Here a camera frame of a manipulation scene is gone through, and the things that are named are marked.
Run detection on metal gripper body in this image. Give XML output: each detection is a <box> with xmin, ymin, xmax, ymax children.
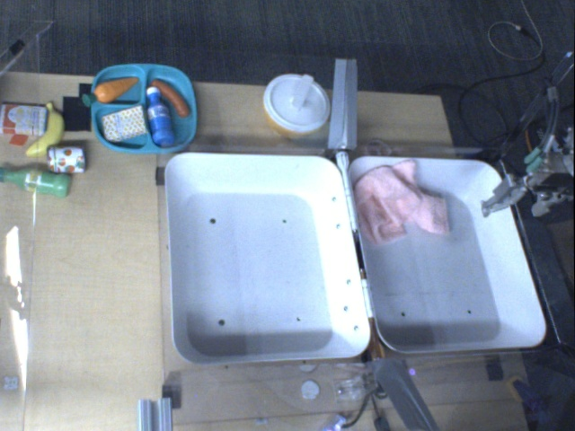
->
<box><xmin>524</xmin><ymin>170</ymin><xmax>575</xmax><ymax>196</ymax></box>

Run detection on white plastic tray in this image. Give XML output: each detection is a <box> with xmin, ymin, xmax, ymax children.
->
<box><xmin>348</xmin><ymin>155</ymin><xmax>548</xmax><ymax>356</ymax></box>
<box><xmin>164</xmin><ymin>152</ymin><xmax>372</xmax><ymax>366</ymax></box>

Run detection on pink cloth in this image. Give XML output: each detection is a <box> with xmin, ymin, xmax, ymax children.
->
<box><xmin>352</xmin><ymin>158</ymin><xmax>451</xmax><ymax>245</ymax></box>

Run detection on yellow cup with white lid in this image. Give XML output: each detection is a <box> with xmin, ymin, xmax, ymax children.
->
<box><xmin>262</xmin><ymin>73</ymin><xmax>332</xmax><ymax>140</ymax></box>

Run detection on blue divided plate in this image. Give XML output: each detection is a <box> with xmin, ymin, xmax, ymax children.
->
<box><xmin>90</xmin><ymin>63</ymin><xmax>199</xmax><ymax>154</ymax></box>

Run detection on brown sausage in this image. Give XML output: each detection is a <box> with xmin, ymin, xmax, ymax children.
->
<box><xmin>149</xmin><ymin>78</ymin><xmax>191</xmax><ymax>119</ymax></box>

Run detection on blue bottle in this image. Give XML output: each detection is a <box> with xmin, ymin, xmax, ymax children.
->
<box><xmin>145</xmin><ymin>85</ymin><xmax>176</xmax><ymax>148</ymax></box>

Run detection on yellow patterned carton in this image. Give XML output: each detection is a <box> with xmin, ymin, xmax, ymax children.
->
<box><xmin>100</xmin><ymin>104</ymin><xmax>150</xmax><ymax>144</ymax></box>

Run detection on orange carrot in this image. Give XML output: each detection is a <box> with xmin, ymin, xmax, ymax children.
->
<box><xmin>81</xmin><ymin>76</ymin><xmax>140</xmax><ymax>108</ymax></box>

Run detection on white can with orange print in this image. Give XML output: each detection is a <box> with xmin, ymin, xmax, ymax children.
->
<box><xmin>46</xmin><ymin>145</ymin><xmax>87</xmax><ymax>175</ymax></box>

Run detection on yellow banana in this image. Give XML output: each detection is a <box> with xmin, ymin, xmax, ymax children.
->
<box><xmin>24</xmin><ymin>101</ymin><xmax>66</xmax><ymax>159</ymax></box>

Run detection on green bottle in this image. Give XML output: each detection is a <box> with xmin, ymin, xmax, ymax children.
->
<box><xmin>0</xmin><ymin>166</ymin><xmax>74</xmax><ymax>199</ymax></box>

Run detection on orange and white carton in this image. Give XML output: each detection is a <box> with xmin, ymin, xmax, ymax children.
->
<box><xmin>0</xmin><ymin>101</ymin><xmax>49</xmax><ymax>147</ymax></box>

